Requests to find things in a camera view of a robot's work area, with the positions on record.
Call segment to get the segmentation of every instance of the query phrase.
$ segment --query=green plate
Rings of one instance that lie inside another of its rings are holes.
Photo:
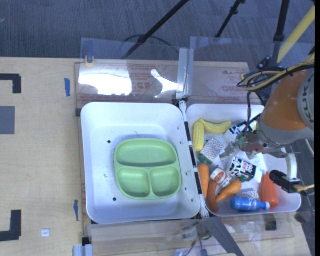
[[[181,170],[176,149],[154,138],[127,139],[114,152],[119,189],[132,199],[163,199],[181,187]]]

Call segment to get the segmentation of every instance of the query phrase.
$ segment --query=black pole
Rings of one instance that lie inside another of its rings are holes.
[[[145,35],[140,36],[138,42],[129,51],[122,56],[122,60],[128,58],[139,46],[144,44],[159,28],[162,27],[173,15],[175,15],[188,1],[181,0],[176,6],[174,6],[157,24],[153,26]]]
[[[244,4],[246,0],[236,0],[234,5],[231,7],[231,10],[229,12],[229,15],[226,17],[224,23],[222,24],[218,34],[215,35],[216,38],[219,38],[222,34],[222,32],[225,30],[226,26],[228,25],[229,21],[231,20],[231,17],[233,15],[238,14],[238,7],[240,4]]]
[[[273,54],[272,54],[271,60],[269,62],[270,67],[276,67],[278,65],[277,62],[278,62],[278,56],[281,48],[281,42],[283,42],[285,39],[284,30],[285,30],[285,25],[287,20],[289,3],[290,3],[290,0],[282,0],[282,3],[281,3],[281,10],[279,14],[278,25],[273,38],[274,48],[273,48]]]

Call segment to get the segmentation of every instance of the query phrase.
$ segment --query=table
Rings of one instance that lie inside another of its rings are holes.
[[[0,74],[19,74],[22,89],[13,93],[11,81],[0,81],[0,106],[15,107],[14,134],[0,134],[1,232],[10,228],[11,211],[21,210],[21,236],[0,242],[4,255],[70,255],[73,246],[82,244],[85,226],[75,91],[75,63],[80,61],[0,58]],[[224,223],[235,222],[226,219]],[[286,215],[283,223],[290,227],[289,237],[235,240],[245,255],[256,255],[257,249],[261,255],[310,255],[301,225],[292,215]],[[225,253],[214,242],[206,243],[211,255]]]

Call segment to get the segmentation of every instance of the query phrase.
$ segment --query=yellow corn cob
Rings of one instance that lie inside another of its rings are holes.
[[[201,151],[205,144],[205,126],[202,122],[197,121],[193,127],[192,136],[193,148],[195,151]]]

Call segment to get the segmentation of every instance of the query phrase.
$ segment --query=plastic water bottle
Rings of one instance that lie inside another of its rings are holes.
[[[255,212],[259,209],[269,210],[270,203],[260,202],[257,199],[249,199],[248,197],[233,196],[230,201],[230,207],[236,211]]]

